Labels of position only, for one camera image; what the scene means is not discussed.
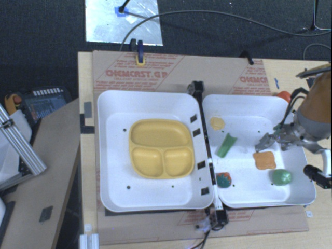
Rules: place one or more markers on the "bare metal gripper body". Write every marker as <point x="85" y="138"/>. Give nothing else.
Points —
<point x="290" y="136"/>

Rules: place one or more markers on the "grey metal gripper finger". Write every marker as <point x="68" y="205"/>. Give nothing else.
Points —
<point x="261" y="145"/>
<point x="268" y="136"/>

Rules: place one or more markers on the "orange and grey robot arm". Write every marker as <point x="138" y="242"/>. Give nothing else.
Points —
<point x="317" y="105"/>

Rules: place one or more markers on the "orange square biscuit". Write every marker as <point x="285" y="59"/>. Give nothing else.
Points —
<point x="264" y="160"/>

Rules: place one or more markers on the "green pea pod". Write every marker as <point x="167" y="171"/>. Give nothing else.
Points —
<point x="225" y="146"/>

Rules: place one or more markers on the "green bell pepper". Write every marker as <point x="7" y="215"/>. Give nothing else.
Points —
<point x="281" y="177"/>

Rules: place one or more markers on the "orange-red round toy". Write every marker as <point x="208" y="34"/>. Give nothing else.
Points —
<point x="284" y="96"/>

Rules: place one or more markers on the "white plastic tray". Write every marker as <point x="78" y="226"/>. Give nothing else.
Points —
<point x="116" y="180"/>
<point x="249" y="188"/>

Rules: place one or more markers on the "yellow round biscuit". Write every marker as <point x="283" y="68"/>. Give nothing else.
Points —
<point x="217" y="123"/>

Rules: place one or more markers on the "red and green strawberry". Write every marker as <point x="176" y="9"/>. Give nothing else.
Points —
<point x="223" y="180"/>

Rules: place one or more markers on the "thin black and white rod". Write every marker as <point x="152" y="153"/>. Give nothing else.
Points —
<point x="206" y="139"/>

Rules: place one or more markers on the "yellow divided plate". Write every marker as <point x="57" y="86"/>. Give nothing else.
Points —
<point x="160" y="148"/>

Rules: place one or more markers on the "brown cardboard board red print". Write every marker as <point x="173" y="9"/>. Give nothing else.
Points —
<point x="171" y="69"/>

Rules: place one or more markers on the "black cylinder on white bracket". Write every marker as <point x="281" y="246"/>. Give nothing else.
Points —
<point x="317" y="174"/>

